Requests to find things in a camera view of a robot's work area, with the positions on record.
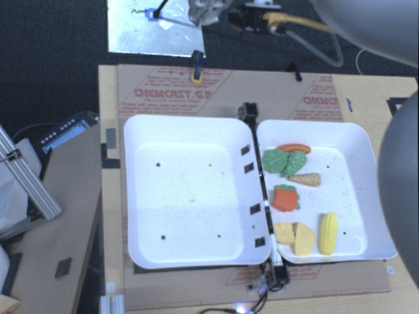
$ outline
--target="metal sheet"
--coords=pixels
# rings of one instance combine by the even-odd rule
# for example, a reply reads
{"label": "metal sheet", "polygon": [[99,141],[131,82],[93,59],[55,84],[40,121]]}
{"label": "metal sheet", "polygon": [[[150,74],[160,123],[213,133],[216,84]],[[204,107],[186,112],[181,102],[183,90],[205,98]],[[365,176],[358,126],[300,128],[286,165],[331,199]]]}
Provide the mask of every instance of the metal sheet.
{"label": "metal sheet", "polygon": [[163,0],[108,0],[109,51],[164,56],[204,52],[201,27],[188,18],[188,0],[169,0],[159,20],[149,20],[147,9]]}

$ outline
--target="toy food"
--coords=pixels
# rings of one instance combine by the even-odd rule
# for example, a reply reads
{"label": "toy food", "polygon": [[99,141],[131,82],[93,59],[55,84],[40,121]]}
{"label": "toy food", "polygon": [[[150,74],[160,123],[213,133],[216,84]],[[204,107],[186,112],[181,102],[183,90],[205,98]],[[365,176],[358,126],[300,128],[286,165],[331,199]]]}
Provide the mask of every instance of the toy food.
{"label": "toy food", "polygon": [[302,175],[290,175],[287,178],[289,181],[308,186],[320,186],[321,177],[319,173],[305,173]]}
{"label": "toy food", "polygon": [[334,213],[327,213],[321,222],[320,253],[333,254],[338,235],[338,218]]}
{"label": "toy food", "polygon": [[292,223],[274,223],[276,241],[283,244],[293,244],[295,234]]}
{"label": "toy food", "polygon": [[312,150],[308,145],[297,144],[297,143],[284,144],[278,147],[278,149],[284,152],[303,151],[305,154],[309,154],[310,151]]}
{"label": "toy food", "polygon": [[262,157],[263,169],[269,173],[281,173],[287,165],[288,152],[279,149],[265,150]]}
{"label": "toy food", "polygon": [[291,154],[289,154],[287,164],[283,169],[283,176],[288,178],[290,175],[293,175],[300,168],[302,168],[306,162],[307,157],[304,151],[292,152]]}
{"label": "toy food", "polygon": [[305,224],[298,222],[295,227],[295,254],[297,256],[308,256],[314,247],[316,236]]}
{"label": "toy food", "polygon": [[291,212],[297,207],[298,202],[299,195],[294,186],[277,185],[274,187],[273,208],[281,212]]}

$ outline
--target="blue and yellow clamp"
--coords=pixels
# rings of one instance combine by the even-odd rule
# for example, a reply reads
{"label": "blue and yellow clamp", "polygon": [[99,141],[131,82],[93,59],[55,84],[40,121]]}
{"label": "blue and yellow clamp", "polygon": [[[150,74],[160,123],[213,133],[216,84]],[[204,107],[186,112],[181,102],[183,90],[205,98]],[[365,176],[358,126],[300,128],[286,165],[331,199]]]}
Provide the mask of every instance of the blue and yellow clamp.
{"label": "blue and yellow clamp", "polygon": [[203,64],[204,64],[204,53],[201,51],[195,50],[191,56],[191,67],[193,68],[191,81],[194,85],[199,85],[202,82]]}

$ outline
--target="white tray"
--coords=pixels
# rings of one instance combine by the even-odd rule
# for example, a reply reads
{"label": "white tray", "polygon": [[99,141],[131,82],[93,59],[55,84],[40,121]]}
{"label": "white tray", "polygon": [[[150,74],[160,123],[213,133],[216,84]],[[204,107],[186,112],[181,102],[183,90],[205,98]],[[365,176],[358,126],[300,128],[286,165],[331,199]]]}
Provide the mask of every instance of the white tray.
{"label": "white tray", "polygon": [[[293,185],[300,197],[299,210],[283,213],[271,208],[272,221],[303,222],[316,235],[316,245],[306,257],[295,255],[289,245],[278,244],[286,260],[305,264],[389,259],[397,254],[384,220],[376,162],[365,130],[351,123],[267,120],[259,125],[257,135],[261,155],[268,148],[288,143],[310,146],[308,161],[298,173],[321,175],[321,186],[309,187],[264,172],[271,203],[277,184]],[[331,256],[318,249],[319,224],[328,212],[338,219],[337,244]]]}
{"label": "white tray", "polygon": [[243,122],[137,115],[125,124],[124,142],[128,249],[137,265],[248,265],[268,258],[257,161]]}

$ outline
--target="dark floor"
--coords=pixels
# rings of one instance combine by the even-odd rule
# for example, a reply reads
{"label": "dark floor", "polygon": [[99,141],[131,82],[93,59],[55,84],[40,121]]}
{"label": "dark floor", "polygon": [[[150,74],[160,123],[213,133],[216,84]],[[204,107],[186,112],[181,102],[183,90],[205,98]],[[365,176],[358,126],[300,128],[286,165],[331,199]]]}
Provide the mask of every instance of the dark floor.
{"label": "dark floor", "polygon": [[[251,0],[236,0],[239,5]],[[307,0],[276,0],[284,12],[319,20]],[[9,135],[31,124],[61,122],[81,111],[98,112],[98,65],[136,63],[189,64],[187,58],[112,54],[107,51],[107,0],[0,0],[0,124]],[[284,37],[235,32],[227,22],[205,27],[206,67],[285,71],[290,63],[301,72],[358,74],[359,48],[339,39],[345,63],[334,68]],[[328,35],[299,29],[328,55]],[[417,77],[418,70],[364,52],[359,67],[365,75]],[[28,130],[32,142],[48,128]],[[79,313],[97,311],[100,250],[86,276]]]}

